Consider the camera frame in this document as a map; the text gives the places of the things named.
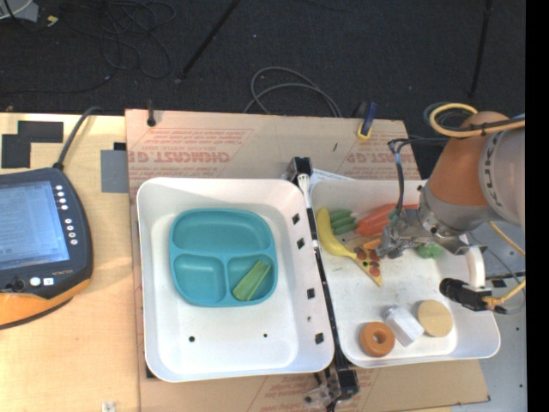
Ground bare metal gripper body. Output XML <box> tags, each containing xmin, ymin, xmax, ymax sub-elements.
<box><xmin>383</xmin><ymin>208</ymin><xmax>456</xmax><ymax>253</ymax></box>

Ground pizza slice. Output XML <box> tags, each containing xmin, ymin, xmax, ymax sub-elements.
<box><xmin>345</xmin><ymin>236</ymin><xmax>383</xmax><ymax>288</ymax></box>

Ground orange carrot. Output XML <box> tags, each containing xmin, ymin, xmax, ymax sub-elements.
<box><xmin>354</xmin><ymin>203</ymin><xmax>419</xmax><ymax>238</ymax></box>

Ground green broccoli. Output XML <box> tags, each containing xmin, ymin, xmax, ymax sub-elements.
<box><xmin>414</xmin><ymin>242</ymin><xmax>445</xmax><ymax>260</ymax></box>

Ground white plastic tray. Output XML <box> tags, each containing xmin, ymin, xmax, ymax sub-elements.
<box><xmin>136</xmin><ymin>176</ymin><xmax>335</xmax><ymax>384</ymax></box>
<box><xmin>309</xmin><ymin>179</ymin><xmax>502</xmax><ymax>369</ymax></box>

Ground green pea pods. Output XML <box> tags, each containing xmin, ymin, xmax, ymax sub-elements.
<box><xmin>329</xmin><ymin>209</ymin><xmax>359</xmax><ymax>236</ymax></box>

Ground yellow banana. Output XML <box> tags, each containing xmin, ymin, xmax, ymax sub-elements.
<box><xmin>316</xmin><ymin>206</ymin><xmax>359</xmax><ymax>261</ymax></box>

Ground thin black and white rod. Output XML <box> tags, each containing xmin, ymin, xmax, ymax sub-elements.
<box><xmin>297</xmin><ymin>173</ymin><xmax>349</xmax><ymax>375</ymax></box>

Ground white plastic bottle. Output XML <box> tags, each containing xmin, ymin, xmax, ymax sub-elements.
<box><xmin>381</xmin><ymin>305</ymin><xmax>425</xmax><ymax>348</ymax></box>

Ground tan round biscuit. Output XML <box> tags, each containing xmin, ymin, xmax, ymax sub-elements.
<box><xmin>413</xmin><ymin>299</ymin><xmax>454</xmax><ymax>338</ymax></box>

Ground white printed paper sheet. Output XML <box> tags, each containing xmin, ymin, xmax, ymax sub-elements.
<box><xmin>308</xmin><ymin>167</ymin><xmax>358</xmax><ymax>185</ymax></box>

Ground orange doughnut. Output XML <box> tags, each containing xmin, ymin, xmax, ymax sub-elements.
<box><xmin>359</xmin><ymin>321</ymin><xmax>396</xmax><ymax>358</ymax></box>

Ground green celery stick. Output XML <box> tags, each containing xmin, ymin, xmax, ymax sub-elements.
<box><xmin>232</xmin><ymin>258</ymin><xmax>273</xmax><ymax>302</ymax></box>

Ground brown cardboard board red print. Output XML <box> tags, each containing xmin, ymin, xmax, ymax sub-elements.
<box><xmin>124</xmin><ymin>108</ymin><xmax>491</xmax><ymax>412</ymax></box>

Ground blue divided plate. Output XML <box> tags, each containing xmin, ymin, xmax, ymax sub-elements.
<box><xmin>168</xmin><ymin>208</ymin><xmax>279</xmax><ymax>308</ymax></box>

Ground black cylinder on white bracket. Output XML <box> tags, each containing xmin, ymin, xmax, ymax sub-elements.
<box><xmin>438</xmin><ymin>245</ymin><xmax>494</xmax><ymax>312</ymax></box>

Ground black block with thin wires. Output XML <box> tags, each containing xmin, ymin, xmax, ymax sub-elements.
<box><xmin>285</xmin><ymin>156</ymin><xmax>313</xmax><ymax>184</ymax></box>
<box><xmin>329</xmin><ymin>366</ymin><xmax>360</xmax><ymax>403</ymax></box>

